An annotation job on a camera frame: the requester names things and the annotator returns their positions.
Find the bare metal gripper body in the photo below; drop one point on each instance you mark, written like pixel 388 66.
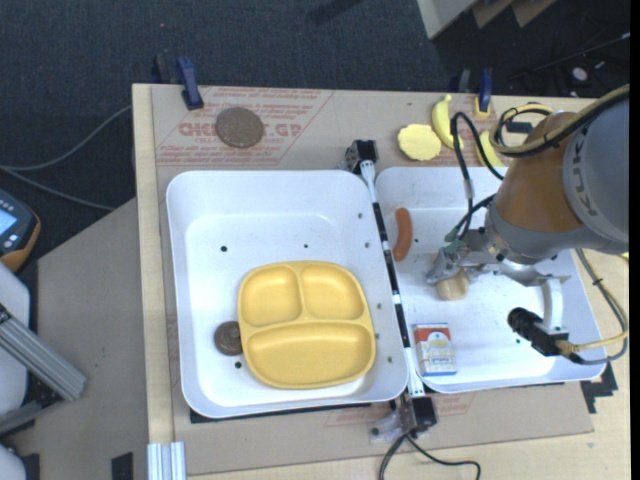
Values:
pixel 482 253

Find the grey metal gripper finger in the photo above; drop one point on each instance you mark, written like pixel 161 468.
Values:
pixel 438 270
pixel 462 269

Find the beige bread roll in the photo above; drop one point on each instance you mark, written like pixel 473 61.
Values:
pixel 452 290

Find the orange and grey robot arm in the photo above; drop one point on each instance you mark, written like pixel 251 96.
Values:
pixel 595 178

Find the thin black and white rod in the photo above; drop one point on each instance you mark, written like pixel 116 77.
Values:
pixel 391 273

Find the orange sausage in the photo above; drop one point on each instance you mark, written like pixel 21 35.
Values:
pixel 403 233

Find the white plastic tray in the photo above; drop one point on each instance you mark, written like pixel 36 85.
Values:
pixel 495 328
pixel 280 228

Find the red and white carton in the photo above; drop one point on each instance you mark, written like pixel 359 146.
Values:
pixel 434 350

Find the yellow banana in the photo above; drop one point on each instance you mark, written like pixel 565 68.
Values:
pixel 442 120
pixel 487 153

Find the yellow round biscuit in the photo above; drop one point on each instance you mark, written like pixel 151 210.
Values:
pixel 419 142

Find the yellow divided plate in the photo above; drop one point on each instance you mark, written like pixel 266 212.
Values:
pixel 305 328

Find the brown cardboard board red print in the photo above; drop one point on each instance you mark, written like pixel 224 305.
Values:
pixel 310 153

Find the small brown biscuit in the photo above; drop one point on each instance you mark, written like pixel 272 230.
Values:
pixel 227 339

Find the large brown biscuit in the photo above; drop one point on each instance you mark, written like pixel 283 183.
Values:
pixel 239 128

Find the black cylinder on white bracket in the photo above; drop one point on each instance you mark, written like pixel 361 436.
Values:
pixel 537 330

